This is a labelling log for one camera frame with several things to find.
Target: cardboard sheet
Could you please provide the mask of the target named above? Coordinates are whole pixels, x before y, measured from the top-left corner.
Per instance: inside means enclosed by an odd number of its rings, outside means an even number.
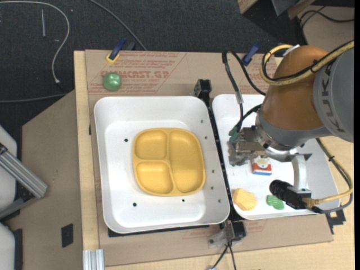
[[[331,21],[320,13],[338,20],[355,19],[355,8],[314,6],[307,7],[298,14],[304,24],[303,33],[309,45],[332,51],[355,37],[355,22],[338,23]]]
[[[22,229],[23,270],[82,267],[76,120],[72,91],[22,128],[22,162],[48,185],[44,198],[8,221]],[[71,224],[73,243],[63,247],[62,228]]]
[[[115,64],[105,60],[108,51],[86,50],[89,112],[91,120],[93,165],[100,247],[105,251],[106,266],[142,263],[175,258],[196,257],[220,253],[208,246],[208,237],[219,231],[219,226],[177,229],[157,233],[109,237],[109,229],[102,212],[100,167],[93,108],[106,96],[176,96],[191,95],[198,79],[210,79],[215,97],[233,93],[233,88],[222,64],[221,53],[142,52],[124,51]],[[242,93],[254,93],[235,58],[228,55],[229,65]],[[267,85],[259,74],[262,55],[253,57],[247,67],[254,83],[266,91]],[[277,62],[271,60],[267,71],[273,75]],[[124,78],[123,86],[115,92],[102,87],[107,71],[117,71]],[[312,244],[332,240],[323,215],[245,221],[248,236],[234,251],[266,249],[289,245]]]

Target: green ball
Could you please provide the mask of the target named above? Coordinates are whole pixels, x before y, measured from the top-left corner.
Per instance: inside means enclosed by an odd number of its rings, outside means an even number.
[[[107,90],[116,91],[122,85],[122,78],[118,73],[109,72],[104,75],[102,84]]]

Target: white cable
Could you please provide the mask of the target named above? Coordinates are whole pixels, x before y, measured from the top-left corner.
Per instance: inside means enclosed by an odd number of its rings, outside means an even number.
[[[59,46],[59,48],[57,49],[55,55],[54,55],[54,58],[52,60],[52,65],[51,65],[51,70],[52,70],[52,76],[54,77],[54,80],[55,80],[55,83],[60,83],[60,80],[58,80],[58,78],[56,77],[56,74],[55,74],[55,70],[54,70],[54,66],[55,66],[55,60],[57,58],[57,55],[59,54],[60,50],[62,49],[62,47],[64,46],[65,42],[67,41],[68,37],[69,37],[69,33],[70,33],[70,23],[69,23],[69,19],[68,17],[65,15],[64,12],[62,12],[59,8],[57,8],[56,6],[52,5],[52,4],[49,4],[49,3],[45,3],[45,2],[38,2],[38,1],[0,1],[0,4],[15,4],[15,3],[19,3],[19,4],[40,4],[40,5],[46,5],[46,6],[50,6],[56,10],[58,10],[62,15],[63,17],[65,18],[66,20],[66,23],[67,23],[67,33],[66,33],[66,36],[65,36],[65,39],[64,41],[62,41],[61,45]]]

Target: small box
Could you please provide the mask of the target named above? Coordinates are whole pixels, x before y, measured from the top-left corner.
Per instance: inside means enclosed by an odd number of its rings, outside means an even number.
[[[256,158],[252,158],[251,167],[253,174],[267,176],[272,174],[270,159],[267,157],[262,158],[261,156],[257,156]]]

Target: blue clamp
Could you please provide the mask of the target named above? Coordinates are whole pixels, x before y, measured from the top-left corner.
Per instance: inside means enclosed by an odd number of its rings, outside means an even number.
[[[126,43],[126,38],[122,38],[118,41],[118,43],[115,45],[114,49],[106,56],[106,60],[109,63],[114,63],[120,56],[120,50],[123,48],[123,46]]]
[[[254,54],[256,54],[260,49],[260,43],[259,42],[255,42],[250,51],[244,56],[244,58],[242,59],[243,63],[248,66],[248,64],[251,62],[251,58],[254,56]]]

